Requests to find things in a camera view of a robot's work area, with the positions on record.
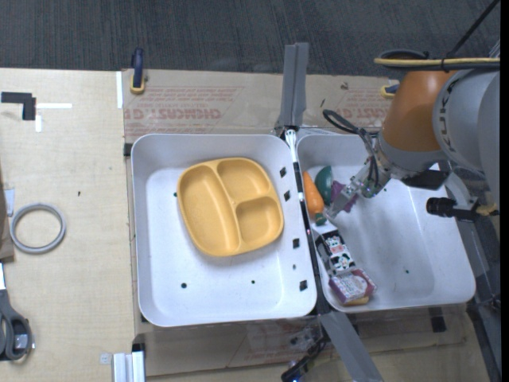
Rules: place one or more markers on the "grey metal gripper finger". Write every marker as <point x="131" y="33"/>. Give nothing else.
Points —
<point x="337" y="206"/>

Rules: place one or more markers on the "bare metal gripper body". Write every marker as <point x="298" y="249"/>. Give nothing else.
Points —
<point x="367" y="181"/>

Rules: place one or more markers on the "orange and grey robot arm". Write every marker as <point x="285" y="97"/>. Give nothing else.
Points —
<point x="421" y="114"/>

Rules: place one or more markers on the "purple toy food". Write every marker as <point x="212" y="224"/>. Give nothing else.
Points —
<point x="338" y="189"/>

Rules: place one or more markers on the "orange carrot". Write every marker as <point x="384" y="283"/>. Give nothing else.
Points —
<point x="313" y="197"/>

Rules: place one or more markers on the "green bowl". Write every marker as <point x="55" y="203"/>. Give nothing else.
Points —
<point x="324" y="181"/>

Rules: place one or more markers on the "cow print carton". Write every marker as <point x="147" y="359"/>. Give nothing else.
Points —
<point x="338" y="253"/>

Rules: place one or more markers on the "white plastic tray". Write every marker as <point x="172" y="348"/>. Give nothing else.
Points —
<point x="397" y="253"/>
<point x="214" y="289"/>

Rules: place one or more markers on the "pink and purple packet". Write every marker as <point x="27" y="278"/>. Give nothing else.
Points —
<point x="352" y="287"/>

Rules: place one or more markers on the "orange divided plate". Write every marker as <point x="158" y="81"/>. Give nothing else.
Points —
<point x="207" y="205"/>

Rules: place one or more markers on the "brown cardboard board red print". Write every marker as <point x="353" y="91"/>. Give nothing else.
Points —
<point x="191" y="110"/>

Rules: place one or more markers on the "grey scissors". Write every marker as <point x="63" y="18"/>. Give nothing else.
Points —
<point x="12" y="324"/>

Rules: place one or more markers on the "black cylinder on white bracket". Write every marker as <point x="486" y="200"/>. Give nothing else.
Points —
<point x="441" y="207"/>

